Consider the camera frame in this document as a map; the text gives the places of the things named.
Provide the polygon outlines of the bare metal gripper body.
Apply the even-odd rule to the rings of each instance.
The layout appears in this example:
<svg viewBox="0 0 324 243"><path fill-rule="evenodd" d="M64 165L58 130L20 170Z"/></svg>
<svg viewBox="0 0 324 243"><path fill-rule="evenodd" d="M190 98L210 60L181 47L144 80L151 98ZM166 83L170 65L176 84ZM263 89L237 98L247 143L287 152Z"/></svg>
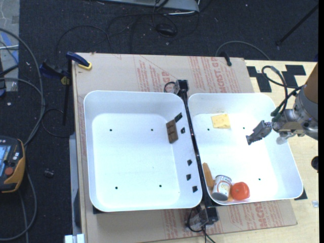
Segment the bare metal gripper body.
<svg viewBox="0 0 324 243"><path fill-rule="evenodd" d="M282 114L272 119L272 128L279 134L279 139L288 139L294 136L305 135L302 124L305 121L303 109L286 109Z"/></svg>

